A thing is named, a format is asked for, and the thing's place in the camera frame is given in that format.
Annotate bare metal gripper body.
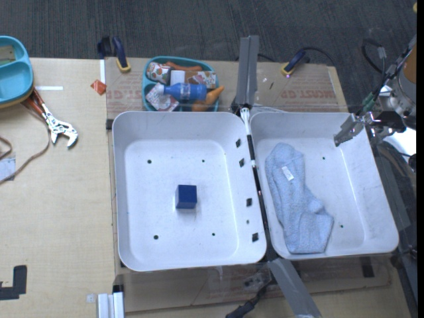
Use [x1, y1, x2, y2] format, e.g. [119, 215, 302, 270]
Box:
[363, 83, 407, 136]

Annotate white plastic tray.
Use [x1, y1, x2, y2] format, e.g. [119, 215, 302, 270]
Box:
[248, 111, 400, 262]
[111, 110, 268, 273]

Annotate light blue towel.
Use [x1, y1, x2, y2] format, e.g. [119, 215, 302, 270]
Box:
[264, 142, 335, 255]

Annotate orange carrot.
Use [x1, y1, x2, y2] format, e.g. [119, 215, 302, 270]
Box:
[191, 85, 225, 113]

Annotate brown and white printed carton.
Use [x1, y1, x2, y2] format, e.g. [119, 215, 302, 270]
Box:
[184, 70, 217, 89]

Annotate blue bottle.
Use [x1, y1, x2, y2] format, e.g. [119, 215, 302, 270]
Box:
[162, 82, 208, 102]

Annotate orange sausage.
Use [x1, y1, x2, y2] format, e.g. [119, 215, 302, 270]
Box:
[163, 61, 203, 73]

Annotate blue cube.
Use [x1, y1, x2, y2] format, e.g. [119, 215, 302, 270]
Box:
[175, 184, 199, 210]

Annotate white and red printed packet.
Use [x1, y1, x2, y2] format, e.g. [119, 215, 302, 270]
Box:
[145, 82, 180, 112]

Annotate fruit print can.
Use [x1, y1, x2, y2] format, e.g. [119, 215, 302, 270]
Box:
[146, 61, 172, 85]

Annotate teal divided plate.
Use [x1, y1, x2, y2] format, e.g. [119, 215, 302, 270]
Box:
[142, 55, 221, 113]

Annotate small red square packet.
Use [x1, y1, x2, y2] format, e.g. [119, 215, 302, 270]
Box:
[90, 79, 107, 96]

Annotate light blue divided plate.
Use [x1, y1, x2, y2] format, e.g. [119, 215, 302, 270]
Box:
[0, 35, 35, 109]

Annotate black block with thin wires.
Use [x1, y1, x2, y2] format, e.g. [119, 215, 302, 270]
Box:
[231, 101, 254, 115]

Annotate orange handled metal pliers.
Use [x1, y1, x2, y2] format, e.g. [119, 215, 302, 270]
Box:
[21, 89, 80, 149]

